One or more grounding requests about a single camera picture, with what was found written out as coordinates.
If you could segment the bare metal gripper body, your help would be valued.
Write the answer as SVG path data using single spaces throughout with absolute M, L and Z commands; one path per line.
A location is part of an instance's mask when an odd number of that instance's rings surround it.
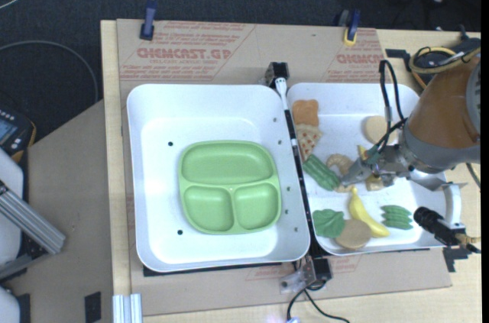
M 378 159 L 376 172 L 378 176 L 382 173 L 393 174 L 394 183 L 396 178 L 410 179 L 412 172 L 410 167 L 398 145 L 386 146 Z

